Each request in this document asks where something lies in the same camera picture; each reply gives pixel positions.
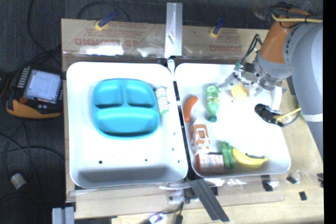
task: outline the blue clamp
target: blue clamp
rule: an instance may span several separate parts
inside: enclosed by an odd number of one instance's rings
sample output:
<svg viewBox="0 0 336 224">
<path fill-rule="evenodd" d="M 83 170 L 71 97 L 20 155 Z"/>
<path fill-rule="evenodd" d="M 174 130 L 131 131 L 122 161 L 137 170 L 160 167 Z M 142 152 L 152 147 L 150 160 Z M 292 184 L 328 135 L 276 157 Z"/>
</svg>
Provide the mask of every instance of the blue clamp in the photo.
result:
<svg viewBox="0 0 336 224">
<path fill-rule="evenodd" d="M 218 19 L 218 22 L 217 22 L 216 26 L 214 26 L 214 27 L 212 28 L 212 30 L 211 30 L 210 35 L 211 35 L 212 37 L 218 37 L 218 35 L 219 35 L 219 30 L 220 30 L 220 28 L 222 27 L 222 25 L 223 25 L 223 23 L 224 23 L 224 20 L 225 20 L 225 17 L 221 17 L 221 18 Z"/>
<path fill-rule="evenodd" d="M 101 31 L 109 25 L 109 21 L 113 20 L 118 15 L 118 11 L 114 10 L 105 16 L 102 20 L 96 22 L 96 29 Z"/>
</svg>

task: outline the blue divided plate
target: blue divided plate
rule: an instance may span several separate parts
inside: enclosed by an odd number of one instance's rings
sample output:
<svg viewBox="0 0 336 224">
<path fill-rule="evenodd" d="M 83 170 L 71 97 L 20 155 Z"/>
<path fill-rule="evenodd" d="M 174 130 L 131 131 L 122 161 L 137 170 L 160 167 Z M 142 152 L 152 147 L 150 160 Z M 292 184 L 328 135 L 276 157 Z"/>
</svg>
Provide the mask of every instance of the blue divided plate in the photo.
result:
<svg viewBox="0 0 336 224">
<path fill-rule="evenodd" d="M 96 129 L 109 138 L 149 136 L 160 123 L 153 89 L 135 79 L 101 81 L 92 93 L 92 115 Z"/>
</svg>

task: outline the wooden table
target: wooden table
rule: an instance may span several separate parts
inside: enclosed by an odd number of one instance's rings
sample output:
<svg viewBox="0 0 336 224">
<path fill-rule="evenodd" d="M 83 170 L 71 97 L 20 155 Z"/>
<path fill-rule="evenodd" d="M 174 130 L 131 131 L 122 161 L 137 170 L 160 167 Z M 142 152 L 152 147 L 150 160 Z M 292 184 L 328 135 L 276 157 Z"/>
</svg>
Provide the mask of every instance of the wooden table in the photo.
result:
<svg viewBox="0 0 336 224">
<path fill-rule="evenodd" d="M 62 28 L 64 35 L 63 50 L 69 43 L 69 25 Z M 184 35 L 194 31 L 208 32 L 205 27 L 184 29 Z M 264 40 L 267 30 L 236 29 L 242 49 L 245 52 L 255 34 Z M 63 54 L 66 68 L 73 62 L 82 60 Z M 75 219 L 111 218 L 112 223 L 143 223 L 161 211 L 173 210 L 177 205 L 170 204 L 167 194 L 172 191 L 160 189 L 158 186 L 127 186 L 96 190 L 75 190 L 75 184 L 69 174 L 69 133 L 66 81 L 64 81 L 65 101 L 65 149 L 66 149 L 66 188 L 67 200 L 75 202 Z M 297 107 L 297 100 L 290 91 L 284 93 L 281 102 L 283 113 Z M 306 122 L 299 118 L 295 123 L 282 129 L 291 156 L 291 168 L 285 175 L 272 178 L 276 183 L 274 191 L 265 191 L 261 183 L 253 181 L 247 185 L 219 187 L 217 199 L 223 206 L 231 223 L 323 223 L 324 194 L 317 174 L 323 173 L 323 162 Z M 296 179 L 295 184 L 287 180 L 287 176 Z M 197 200 L 185 204 L 183 223 L 201 224 L 213 222 L 202 204 Z M 175 223 L 176 214 L 169 214 L 163 223 Z"/>
</svg>

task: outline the yellow banana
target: yellow banana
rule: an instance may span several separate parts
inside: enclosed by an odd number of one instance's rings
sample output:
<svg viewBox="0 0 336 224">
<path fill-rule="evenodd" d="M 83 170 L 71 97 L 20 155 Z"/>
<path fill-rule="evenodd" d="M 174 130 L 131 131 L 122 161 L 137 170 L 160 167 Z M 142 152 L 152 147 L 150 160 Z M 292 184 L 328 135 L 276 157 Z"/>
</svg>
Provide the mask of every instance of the yellow banana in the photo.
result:
<svg viewBox="0 0 336 224">
<path fill-rule="evenodd" d="M 264 162 L 268 161 L 267 157 L 250 157 L 236 148 L 232 148 L 232 156 L 241 165 L 248 168 L 259 168 Z"/>
</svg>

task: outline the green plastic bottle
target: green plastic bottle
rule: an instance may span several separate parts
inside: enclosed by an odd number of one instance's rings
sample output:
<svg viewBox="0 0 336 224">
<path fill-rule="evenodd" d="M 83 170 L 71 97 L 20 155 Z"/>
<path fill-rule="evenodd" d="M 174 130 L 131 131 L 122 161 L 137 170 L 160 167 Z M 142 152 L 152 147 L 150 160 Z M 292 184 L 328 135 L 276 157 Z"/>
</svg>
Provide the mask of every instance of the green plastic bottle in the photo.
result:
<svg viewBox="0 0 336 224">
<path fill-rule="evenodd" d="M 216 122 L 217 116 L 216 112 L 219 108 L 218 103 L 218 87 L 210 85 L 206 88 L 206 109 L 209 112 L 209 121 Z"/>
</svg>

